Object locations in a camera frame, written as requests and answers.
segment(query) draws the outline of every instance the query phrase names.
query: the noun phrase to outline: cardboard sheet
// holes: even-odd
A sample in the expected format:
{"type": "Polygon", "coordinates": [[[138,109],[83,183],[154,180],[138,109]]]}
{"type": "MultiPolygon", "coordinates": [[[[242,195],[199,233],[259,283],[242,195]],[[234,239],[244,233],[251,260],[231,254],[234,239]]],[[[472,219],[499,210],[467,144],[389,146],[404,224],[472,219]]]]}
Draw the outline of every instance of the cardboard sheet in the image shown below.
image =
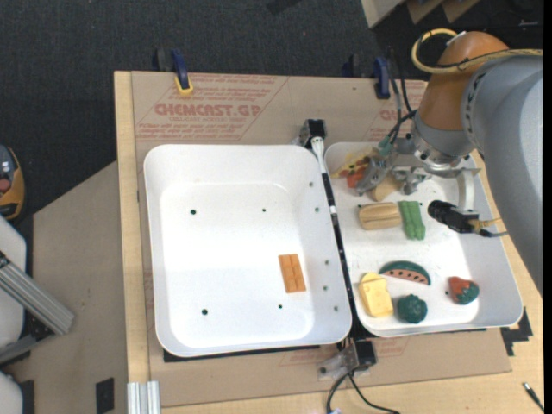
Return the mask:
{"type": "Polygon", "coordinates": [[[112,163],[33,216],[34,280],[75,315],[67,335],[39,343],[5,371],[34,382],[37,414],[97,412],[102,383],[112,385],[112,412],[126,412],[117,181],[112,163]]]}
{"type": "MultiPolygon", "coordinates": [[[[173,75],[132,72],[141,241],[147,300],[151,379],[163,406],[326,391],[317,364],[336,346],[165,362],[154,327],[151,254],[143,161],[163,143],[286,144],[306,119],[326,122],[326,147],[339,141],[379,141],[396,122],[393,98],[379,100],[365,78],[191,74],[194,92],[180,96],[173,75]]],[[[425,83],[406,82],[413,109],[425,83]]],[[[403,132],[409,128],[405,123],[403,132]]],[[[363,386],[433,380],[511,370],[498,329],[373,340],[379,363],[363,386]]]]}

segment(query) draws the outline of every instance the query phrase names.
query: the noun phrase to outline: orange toy item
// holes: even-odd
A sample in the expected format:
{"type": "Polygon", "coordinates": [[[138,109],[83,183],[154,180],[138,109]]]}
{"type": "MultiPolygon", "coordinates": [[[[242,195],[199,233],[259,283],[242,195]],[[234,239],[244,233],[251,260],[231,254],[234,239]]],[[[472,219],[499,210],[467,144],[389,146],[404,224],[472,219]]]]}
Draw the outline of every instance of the orange toy item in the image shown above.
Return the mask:
{"type": "Polygon", "coordinates": [[[0,215],[16,219],[25,202],[25,182],[13,150],[0,144],[0,215]]]}
{"type": "Polygon", "coordinates": [[[347,175],[347,187],[349,189],[354,189],[356,187],[356,183],[358,183],[364,176],[365,171],[366,167],[364,166],[358,168],[357,171],[352,175],[347,175]]]}
{"type": "Polygon", "coordinates": [[[285,292],[306,292],[303,270],[296,254],[281,254],[278,256],[279,266],[284,278],[285,292]]]}
{"type": "MultiPolygon", "coordinates": [[[[508,49],[498,38],[485,32],[466,32],[452,40],[438,61],[448,65],[508,49]]],[[[423,94],[418,114],[429,127],[439,130],[463,130],[461,97],[472,74],[480,66],[449,74],[433,74],[423,94]]]]}

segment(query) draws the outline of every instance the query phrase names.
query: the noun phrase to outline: black cable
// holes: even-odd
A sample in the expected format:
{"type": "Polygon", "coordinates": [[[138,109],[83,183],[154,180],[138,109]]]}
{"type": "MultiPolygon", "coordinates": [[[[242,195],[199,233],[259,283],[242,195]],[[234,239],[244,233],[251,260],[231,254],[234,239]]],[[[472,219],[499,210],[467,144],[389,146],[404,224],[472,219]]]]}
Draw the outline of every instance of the black cable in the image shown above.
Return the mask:
{"type": "Polygon", "coordinates": [[[367,404],[369,406],[372,406],[376,410],[387,411],[389,414],[400,414],[400,412],[395,411],[391,408],[385,408],[383,406],[378,406],[378,405],[374,405],[373,403],[371,403],[367,398],[364,397],[364,394],[362,394],[361,389],[356,385],[356,382],[353,379],[353,374],[352,373],[348,374],[348,378],[349,378],[349,380],[351,380],[351,383],[353,384],[354,389],[356,390],[356,392],[358,392],[359,396],[361,396],[361,399],[364,401],[365,404],[367,404]]]}
{"type": "Polygon", "coordinates": [[[347,374],[345,373],[342,377],[340,377],[338,380],[334,382],[334,385],[329,389],[328,397],[326,398],[326,412],[327,414],[330,414],[333,410],[331,409],[331,399],[334,397],[334,393],[336,392],[337,388],[339,388],[339,385],[347,378],[347,374]]]}
{"type": "Polygon", "coordinates": [[[332,387],[329,389],[329,392],[328,392],[328,397],[326,399],[326,412],[327,414],[330,414],[333,410],[331,408],[331,399],[334,397],[334,394],[336,393],[337,391],[337,388],[339,388],[340,384],[347,378],[349,377],[349,379],[351,380],[351,383],[353,384],[353,387],[354,389],[356,390],[356,392],[359,394],[359,396],[361,397],[362,401],[367,404],[368,406],[371,406],[372,408],[376,409],[376,410],[380,410],[380,411],[386,411],[388,412],[389,414],[400,414],[398,411],[395,411],[393,409],[390,409],[390,408],[385,408],[383,406],[378,406],[378,405],[374,405],[373,403],[371,403],[366,397],[364,397],[364,394],[362,394],[361,392],[361,389],[356,385],[356,382],[354,381],[353,379],[353,373],[354,373],[355,369],[352,370],[350,373],[345,373],[342,377],[340,377],[339,379],[337,379],[335,382],[334,382],[334,385],[332,385],[332,387]]]}
{"type": "Polygon", "coordinates": [[[393,144],[393,143],[397,140],[398,132],[400,131],[400,127],[403,125],[403,122],[405,122],[406,120],[411,119],[412,117],[414,117],[414,115],[416,115],[416,111],[415,111],[415,110],[413,110],[413,111],[407,113],[405,116],[401,117],[401,118],[397,121],[397,124],[395,124],[395,126],[393,126],[393,128],[389,131],[389,133],[387,134],[387,136],[390,137],[389,142],[390,142],[391,144],[393,144]]]}
{"type": "Polygon", "coordinates": [[[508,232],[503,231],[501,233],[492,233],[489,230],[481,229],[479,232],[477,232],[477,234],[485,238],[500,238],[502,236],[508,235],[508,232]]]}
{"type": "MultiPolygon", "coordinates": [[[[387,48],[386,53],[386,60],[391,62],[390,55],[391,55],[391,47],[387,48]]],[[[393,77],[393,72],[391,69],[391,66],[387,66],[387,75],[389,77],[389,82],[391,83],[391,87],[393,89],[393,93],[395,94],[395,103],[397,105],[397,119],[399,119],[402,116],[402,105],[400,101],[400,92],[398,91],[397,82],[395,81],[395,78],[393,77]]]]}
{"type": "Polygon", "coordinates": [[[408,101],[408,95],[406,94],[405,74],[403,73],[403,67],[401,65],[401,62],[398,59],[398,56],[392,47],[388,48],[388,54],[389,54],[389,57],[391,57],[392,63],[395,63],[398,69],[398,78],[400,79],[400,87],[403,91],[403,101],[405,102],[406,109],[409,112],[412,112],[412,107],[410,102],[408,101]]]}

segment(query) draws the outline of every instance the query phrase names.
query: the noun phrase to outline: white tray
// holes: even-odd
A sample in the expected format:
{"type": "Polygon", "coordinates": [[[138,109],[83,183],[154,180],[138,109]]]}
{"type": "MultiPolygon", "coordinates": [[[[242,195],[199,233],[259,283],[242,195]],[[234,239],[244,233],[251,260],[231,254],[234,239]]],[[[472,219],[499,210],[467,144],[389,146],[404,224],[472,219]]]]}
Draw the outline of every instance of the white tray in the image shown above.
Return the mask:
{"type": "MultiPolygon", "coordinates": [[[[355,154],[367,147],[369,145],[365,142],[340,142],[330,146],[325,154],[329,172],[338,170],[347,154],[355,154]]],[[[467,161],[465,166],[474,167],[474,164],[467,161]]],[[[384,200],[418,201],[421,204],[426,228],[423,241],[408,240],[402,227],[364,230],[358,218],[359,205],[373,201],[367,195],[359,197],[349,189],[346,179],[332,179],[331,183],[356,310],[361,323],[371,333],[392,337],[501,327],[513,325],[522,316],[521,297],[500,238],[461,235],[427,213],[427,207],[434,199],[458,204],[459,190],[455,180],[433,177],[419,184],[418,191],[410,196],[394,192],[384,200]],[[394,304],[410,293],[426,301],[428,315],[419,324],[404,323],[395,316],[371,317],[363,308],[358,294],[362,276],[368,272],[377,273],[393,260],[416,262],[430,274],[429,286],[384,276],[394,304]],[[455,304],[446,294],[450,276],[472,279],[480,286],[480,295],[468,305],[455,304]]],[[[491,215],[479,177],[475,179],[474,207],[481,219],[495,217],[491,215]]]]}
{"type": "Polygon", "coordinates": [[[352,317],[323,181],[298,146],[162,145],[144,162],[155,326],[193,357],[341,341],[352,317]],[[306,292],[285,292],[298,254],[306,292]]]}
{"type": "Polygon", "coordinates": [[[0,400],[3,414],[23,413],[22,389],[6,374],[0,373],[0,400]]]}

